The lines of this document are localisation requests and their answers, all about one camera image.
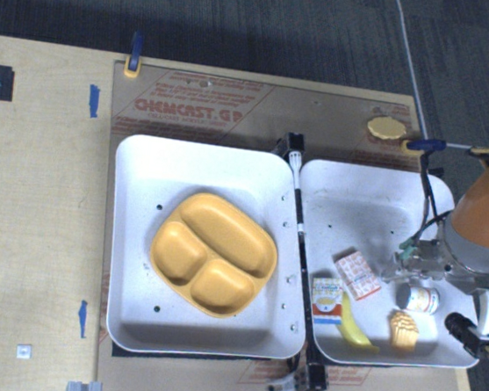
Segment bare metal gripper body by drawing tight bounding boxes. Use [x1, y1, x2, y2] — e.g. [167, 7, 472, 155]
[406, 236, 489, 298]

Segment small white can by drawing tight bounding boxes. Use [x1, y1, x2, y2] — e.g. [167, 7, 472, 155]
[393, 281, 442, 316]

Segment orange and white carton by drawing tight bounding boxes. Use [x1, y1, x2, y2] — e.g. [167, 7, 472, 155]
[329, 247, 386, 305]

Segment orange ridged toy food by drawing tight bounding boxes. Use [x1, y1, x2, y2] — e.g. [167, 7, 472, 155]
[385, 309, 423, 354]

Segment yellow banana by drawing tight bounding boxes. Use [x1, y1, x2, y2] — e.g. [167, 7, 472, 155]
[333, 292, 387, 355]

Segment white blue and red carton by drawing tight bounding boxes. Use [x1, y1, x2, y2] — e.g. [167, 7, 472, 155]
[306, 274, 348, 328]

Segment white plastic tray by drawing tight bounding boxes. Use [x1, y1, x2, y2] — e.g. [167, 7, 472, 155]
[276, 156, 489, 381]
[91, 131, 329, 373]

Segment thin black and white rod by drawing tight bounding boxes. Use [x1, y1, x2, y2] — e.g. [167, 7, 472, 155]
[264, 149, 344, 369]

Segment pale yellow biscuit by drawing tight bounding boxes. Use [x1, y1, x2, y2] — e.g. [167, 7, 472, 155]
[364, 113, 410, 144]

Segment orange divided plate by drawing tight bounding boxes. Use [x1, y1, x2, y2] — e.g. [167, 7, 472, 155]
[142, 185, 286, 325]

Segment brown cardboard board red print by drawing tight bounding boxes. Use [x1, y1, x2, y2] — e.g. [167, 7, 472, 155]
[75, 58, 489, 391]

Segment black cylinder on white bracket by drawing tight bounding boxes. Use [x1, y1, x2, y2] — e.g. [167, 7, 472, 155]
[440, 284, 489, 362]

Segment black block with thin wires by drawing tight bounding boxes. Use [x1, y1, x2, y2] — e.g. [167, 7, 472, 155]
[271, 129, 309, 161]
[296, 359, 332, 391]

